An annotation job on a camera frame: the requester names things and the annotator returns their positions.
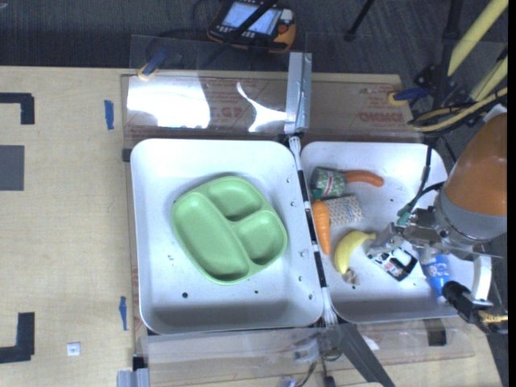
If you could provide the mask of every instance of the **carrot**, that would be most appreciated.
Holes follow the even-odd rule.
[[[383,186],[384,178],[369,171],[347,171],[346,182],[366,182],[376,187]]]
[[[314,217],[315,233],[322,251],[328,255],[331,250],[330,239],[330,210],[327,204],[317,199],[312,204],[312,214]]]

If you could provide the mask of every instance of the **green divided tray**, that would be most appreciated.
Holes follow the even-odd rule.
[[[171,217],[177,240],[207,278],[245,280],[285,250],[287,232],[265,196],[249,181],[220,177],[182,195]]]

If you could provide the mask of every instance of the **wooden table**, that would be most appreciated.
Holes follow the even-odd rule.
[[[0,191],[0,346],[15,344],[18,313],[35,313],[35,354],[0,364],[0,386],[112,386],[135,349],[122,161],[125,69],[0,68],[0,92],[31,93],[35,124],[0,104],[0,144],[25,147],[23,191]],[[114,107],[113,129],[106,104]],[[119,312],[127,299],[127,330]],[[387,365],[397,385],[500,385],[485,337],[475,356]],[[80,343],[69,356],[67,344]],[[355,370],[338,384],[363,382]],[[278,377],[214,385],[277,385]],[[317,375],[306,386],[322,385]]]

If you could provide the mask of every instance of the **gray square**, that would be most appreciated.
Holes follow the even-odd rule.
[[[25,147],[0,145],[0,190],[23,190]]]

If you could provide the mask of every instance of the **banana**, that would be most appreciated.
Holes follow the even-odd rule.
[[[349,258],[355,248],[359,247],[367,239],[375,239],[376,233],[366,234],[362,231],[352,231],[344,236],[335,249],[334,261],[337,271],[345,274],[349,268]]]

